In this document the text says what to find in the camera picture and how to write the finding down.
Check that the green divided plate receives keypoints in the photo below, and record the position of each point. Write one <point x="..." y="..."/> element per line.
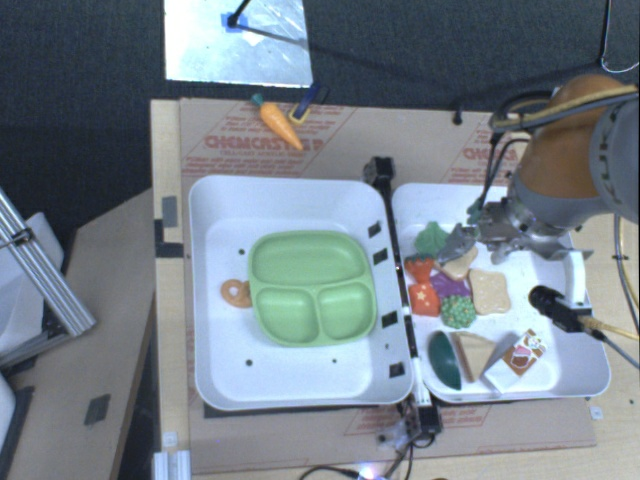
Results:
<point x="310" y="268"/>

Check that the white carton with brown print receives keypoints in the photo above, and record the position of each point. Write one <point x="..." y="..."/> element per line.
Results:
<point x="515" y="360"/>

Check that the orange pretzel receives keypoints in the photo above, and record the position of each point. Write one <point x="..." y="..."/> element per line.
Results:
<point x="235" y="295"/>

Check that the dark green cucumber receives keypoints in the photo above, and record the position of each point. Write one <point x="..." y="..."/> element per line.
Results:
<point x="444" y="360"/>

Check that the green lettuce leaf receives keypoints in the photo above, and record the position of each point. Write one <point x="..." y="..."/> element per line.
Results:
<point x="430" y="240"/>

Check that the black cylinder on white bracket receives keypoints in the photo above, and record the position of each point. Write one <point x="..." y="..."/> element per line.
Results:
<point x="552" y="308"/>

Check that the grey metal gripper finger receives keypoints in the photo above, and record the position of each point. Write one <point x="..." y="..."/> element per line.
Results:
<point x="457" y="244"/>
<point x="502" y="254"/>

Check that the thin black and white rod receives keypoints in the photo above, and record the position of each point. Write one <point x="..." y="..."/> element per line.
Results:
<point x="400" y="278"/>

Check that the white plastic tray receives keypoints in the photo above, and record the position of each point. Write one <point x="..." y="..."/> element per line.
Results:
<point x="565" y="368"/>
<point x="225" y="358"/>

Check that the large tan bread slice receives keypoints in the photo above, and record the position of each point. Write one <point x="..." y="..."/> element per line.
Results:
<point x="490" y="292"/>

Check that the red strawberry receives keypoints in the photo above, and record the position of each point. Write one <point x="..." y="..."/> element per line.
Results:
<point x="419" y="268"/>

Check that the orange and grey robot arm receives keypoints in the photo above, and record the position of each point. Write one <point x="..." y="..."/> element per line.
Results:
<point x="555" y="168"/>

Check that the brown triangular sandwich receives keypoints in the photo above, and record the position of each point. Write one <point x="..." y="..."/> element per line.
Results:
<point x="472" y="355"/>

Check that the orange carrot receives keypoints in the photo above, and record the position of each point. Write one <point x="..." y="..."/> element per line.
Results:
<point x="280" y="123"/>

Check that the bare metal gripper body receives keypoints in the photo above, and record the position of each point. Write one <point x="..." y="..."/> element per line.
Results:
<point x="520" y="225"/>

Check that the brown cardboard board red print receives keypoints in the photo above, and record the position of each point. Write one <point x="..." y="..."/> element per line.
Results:
<point x="350" y="138"/>

